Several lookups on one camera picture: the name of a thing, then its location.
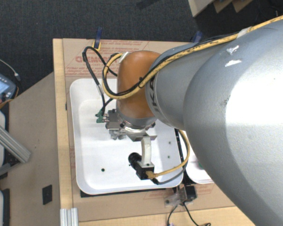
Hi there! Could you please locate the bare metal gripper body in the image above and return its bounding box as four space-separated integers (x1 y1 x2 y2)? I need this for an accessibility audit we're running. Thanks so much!
105 109 158 142

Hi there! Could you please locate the white plastic tray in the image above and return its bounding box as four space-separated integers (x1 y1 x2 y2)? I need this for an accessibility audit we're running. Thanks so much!
69 78 185 195

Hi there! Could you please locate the thin black rod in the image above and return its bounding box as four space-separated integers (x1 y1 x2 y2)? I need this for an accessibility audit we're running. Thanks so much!
174 128 187 193

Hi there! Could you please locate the brown cardboard board red print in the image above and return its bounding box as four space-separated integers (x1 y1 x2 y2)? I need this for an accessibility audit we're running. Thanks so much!
62 38 236 222

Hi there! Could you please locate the black cylinder on white bracket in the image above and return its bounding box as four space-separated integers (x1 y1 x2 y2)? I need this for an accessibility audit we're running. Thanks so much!
128 137 156 181

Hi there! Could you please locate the black block with thin wires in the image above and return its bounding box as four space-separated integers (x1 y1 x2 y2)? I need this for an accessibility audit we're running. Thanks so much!
164 185 198 208

